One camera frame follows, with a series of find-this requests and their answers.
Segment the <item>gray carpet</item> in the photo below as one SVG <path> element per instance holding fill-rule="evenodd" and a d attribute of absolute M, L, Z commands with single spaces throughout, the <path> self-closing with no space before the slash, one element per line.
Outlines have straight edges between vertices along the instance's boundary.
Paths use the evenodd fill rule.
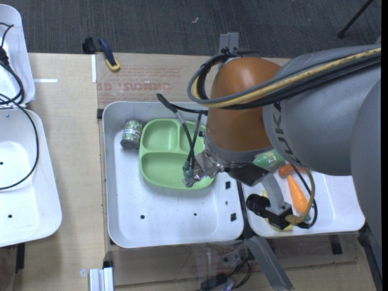
<path fill-rule="evenodd" d="M 114 52 L 213 55 L 219 35 L 238 32 L 241 50 L 291 58 L 375 43 L 381 0 L 342 39 L 337 33 L 368 0 L 0 0 L 22 16 L 29 52 L 82 53 L 105 37 Z"/>

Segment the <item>yellow cable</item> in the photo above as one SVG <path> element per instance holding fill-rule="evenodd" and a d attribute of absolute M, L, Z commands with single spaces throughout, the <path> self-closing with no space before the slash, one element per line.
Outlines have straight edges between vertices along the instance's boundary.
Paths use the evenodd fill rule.
<path fill-rule="evenodd" d="M 209 103 L 209 104 L 203 104 L 200 101 L 198 103 L 203 104 L 204 106 L 206 106 L 208 108 L 221 108 L 221 107 L 227 107 L 230 105 L 241 104 L 241 103 L 244 103 L 247 101 L 261 98 L 270 92 L 273 92 L 273 91 L 281 89 L 285 86 L 294 84 L 294 83 L 301 81 L 303 79 L 306 79 L 310 76 L 316 75 L 316 74 L 321 73 L 321 72 L 325 72 L 327 70 L 330 70 L 332 68 L 338 67 L 338 66 L 343 65 L 343 64 L 346 64 L 348 62 L 355 61 L 355 60 L 361 59 L 361 58 L 365 58 L 365 57 L 368 57 L 368 56 L 371 56 L 371 55 L 374 55 L 377 53 L 381 53 L 381 47 L 375 48 L 373 50 L 369 50 L 366 52 L 350 55 L 350 56 L 347 56 L 345 58 L 337 59 L 336 61 L 328 62 L 327 64 L 324 64 L 320 67 L 308 70 L 306 72 L 300 73 L 299 75 L 293 76 L 291 78 L 287 78 L 287 79 L 282 80 L 280 82 L 276 82 L 272 85 L 265 86 L 261 89 L 255 90 L 254 92 L 250 92 L 246 95 L 243 95 L 243 96 L 240 96 L 237 98 L 233 98 L 231 100 L 221 101 L 221 102 L 213 102 L 213 103 Z M 195 98 L 200 99 L 198 92 L 197 92 L 197 85 L 198 85 L 198 77 L 193 82 L 192 95 Z"/>
<path fill-rule="evenodd" d="M 307 173 L 307 176 L 310 179 L 310 185 L 311 185 L 311 188 L 310 188 L 311 189 L 310 199 L 309 199 L 309 203 L 307 204 L 306 210 L 304 211 L 304 213 L 302 213 L 301 216 L 295 216 L 295 215 L 288 215 L 288 216 L 286 216 L 286 221 L 291 223 L 293 226 L 295 226 L 295 225 L 297 225 L 299 223 L 302 223 L 304 221 L 304 219 L 307 217 L 307 215 L 310 212 L 311 206 L 314 203 L 314 197 L 315 197 L 315 183 L 314 183 L 314 179 L 313 179 L 313 176 L 311 175 L 311 173 L 307 169 L 305 169 L 305 172 Z"/>

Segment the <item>black pole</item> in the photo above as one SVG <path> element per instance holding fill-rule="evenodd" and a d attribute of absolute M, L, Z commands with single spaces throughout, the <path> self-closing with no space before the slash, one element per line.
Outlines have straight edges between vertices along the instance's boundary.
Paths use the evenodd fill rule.
<path fill-rule="evenodd" d="M 341 39 L 346 30 L 349 29 L 349 27 L 356 21 L 356 19 L 365 11 L 365 9 L 369 6 L 369 4 L 372 3 L 373 0 L 368 0 L 363 7 L 357 12 L 357 14 L 350 20 L 350 22 L 337 34 L 337 36 Z"/>

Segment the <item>green bottle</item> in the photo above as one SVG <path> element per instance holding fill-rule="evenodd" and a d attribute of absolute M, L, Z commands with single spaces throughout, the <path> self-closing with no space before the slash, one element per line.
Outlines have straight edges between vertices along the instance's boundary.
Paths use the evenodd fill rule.
<path fill-rule="evenodd" d="M 252 162 L 253 165 L 266 170 L 275 170 L 282 166 L 286 160 L 275 150 L 264 152 L 258 155 Z"/>

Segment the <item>carrot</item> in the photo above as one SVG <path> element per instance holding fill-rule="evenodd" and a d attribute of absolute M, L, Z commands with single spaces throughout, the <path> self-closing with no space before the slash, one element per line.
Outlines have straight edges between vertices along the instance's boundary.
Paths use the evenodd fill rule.
<path fill-rule="evenodd" d="M 296 183 L 295 179 L 291 175 L 287 176 L 287 180 L 289 182 L 291 198 L 295 209 L 301 213 L 305 212 L 309 203 L 306 196 L 304 196 L 298 183 Z"/>
<path fill-rule="evenodd" d="M 304 172 L 304 169 L 300 168 L 298 166 L 296 166 L 296 169 L 298 169 L 300 172 Z M 285 178 L 287 175 L 289 175 L 293 172 L 294 172 L 294 169 L 292 168 L 291 164 L 283 165 L 278 170 L 279 176 L 282 178 Z"/>

